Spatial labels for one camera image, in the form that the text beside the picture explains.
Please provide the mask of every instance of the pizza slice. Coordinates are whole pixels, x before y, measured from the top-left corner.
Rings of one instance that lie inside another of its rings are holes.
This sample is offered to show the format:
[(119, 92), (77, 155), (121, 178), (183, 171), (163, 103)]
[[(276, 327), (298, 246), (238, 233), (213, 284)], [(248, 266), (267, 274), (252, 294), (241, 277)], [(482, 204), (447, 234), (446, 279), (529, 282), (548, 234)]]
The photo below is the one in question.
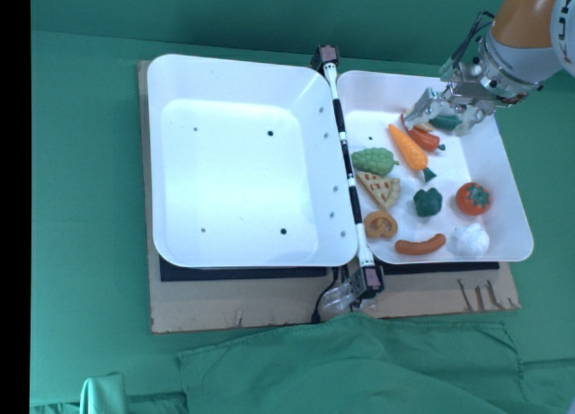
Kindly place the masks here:
[(382, 177), (369, 172), (358, 172), (356, 178), (384, 211), (389, 210), (399, 197), (399, 178)]

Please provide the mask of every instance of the red pepper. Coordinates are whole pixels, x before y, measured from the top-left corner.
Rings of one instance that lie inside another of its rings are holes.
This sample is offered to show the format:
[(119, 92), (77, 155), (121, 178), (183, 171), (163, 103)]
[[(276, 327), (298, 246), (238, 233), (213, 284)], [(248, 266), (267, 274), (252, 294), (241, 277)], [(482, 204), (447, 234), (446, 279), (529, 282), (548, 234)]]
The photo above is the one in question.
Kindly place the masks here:
[(403, 121), (403, 114), (401, 115), (402, 124), (409, 136), (413, 141), (415, 141), (419, 147), (425, 149), (426, 151), (433, 152), (436, 149), (440, 151), (445, 151), (446, 147), (439, 143), (440, 138), (436, 135), (432, 135), (431, 133), (422, 130), (421, 128), (413, 127), (411, 130), (405, 127), (405, 122)]

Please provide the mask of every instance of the white tray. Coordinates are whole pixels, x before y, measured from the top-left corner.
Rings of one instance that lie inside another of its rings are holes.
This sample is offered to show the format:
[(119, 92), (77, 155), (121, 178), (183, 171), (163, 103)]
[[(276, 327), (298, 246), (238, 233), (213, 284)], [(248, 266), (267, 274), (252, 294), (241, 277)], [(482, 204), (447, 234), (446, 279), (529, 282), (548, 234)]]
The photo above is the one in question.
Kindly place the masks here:
[(196, 268), (338, 266), (357, 252), (327, 82), (165, 55), (147, 71), (153, 236)]
[[(394, 123), (403, 129), (400, 114), (411, 108), (429, 86), (438, 91), (445, 88), (436, 78), (365, 71), (349, 71), (338, 80), (349, 151), (385, 147), (400, 162), (388, 175), (399, 178), (401, 183), (400, 196), (389, 210), (399, 229), (393, 239), (368, 239), (371, 251), (380, 260), (393, 264), (525, 260), (533, 250), (533, 237), (494, 116), (474, 126), (464, 137), (442, 130), (434, 132), (442, 138), (446, 150), (429, 154), (429, 168), (437, 175), (431, 181), (426, 183), (421, 172), (414, 172), (403, 163), (387, 126)], [(456, 206), (456, 191), (467, 181), (477, 181), (491, 193), (491, 207), (481, 216), (467, 216)], [(413, 195), (419, 189), (432, 187), (443, 196), (442, 210), (435, 216), (419, 217)], [(363, 216), (377, 209), (359, 184), (358, 194)], [(479, 222), (490, 236), (490, 247), (479, 257), (458, 255), (454, 252), (453, 231), (473, 222)], [(402, 255), (394, 249), (398, 239), (422, 241), (435, 233), (443, 233), (447, 244), (425, 257)]]

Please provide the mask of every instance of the cardboard base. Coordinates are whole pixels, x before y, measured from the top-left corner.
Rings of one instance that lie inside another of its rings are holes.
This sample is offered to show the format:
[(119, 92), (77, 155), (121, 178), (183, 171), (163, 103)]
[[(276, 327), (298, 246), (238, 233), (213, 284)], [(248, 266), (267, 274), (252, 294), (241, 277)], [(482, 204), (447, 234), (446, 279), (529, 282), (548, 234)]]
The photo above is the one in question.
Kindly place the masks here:
[[(152, 236), (149, 122), (146, 70), (137, 66), (146, 206), (146, 243), (153, 333), (225, 330), (308, 323), (319, 294), (332, 275), (162, 281), (160, 256)], [(349, 270), (357, 268), (349, 264)], [(385, 276), (385, 290), (364, 301), (361, 310), (375, 318), (451, 313), (482, 313), (520, 307), (509, 265), (498, 269), (400, 273)], [(322, 313), (322, 320), (333, 315)]]

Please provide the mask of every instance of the tomato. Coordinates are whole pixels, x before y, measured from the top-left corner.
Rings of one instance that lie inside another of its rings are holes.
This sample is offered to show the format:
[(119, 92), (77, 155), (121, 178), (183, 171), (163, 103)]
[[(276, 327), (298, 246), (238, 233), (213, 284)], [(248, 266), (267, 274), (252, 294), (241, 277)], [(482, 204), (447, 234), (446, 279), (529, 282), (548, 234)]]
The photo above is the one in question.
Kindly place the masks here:
[(490, 195), (486, 188), (477, 182), (466, 182), (456, 193), (457, 206), (466, 215), (477, 216), (485, 213), (490, 205)]

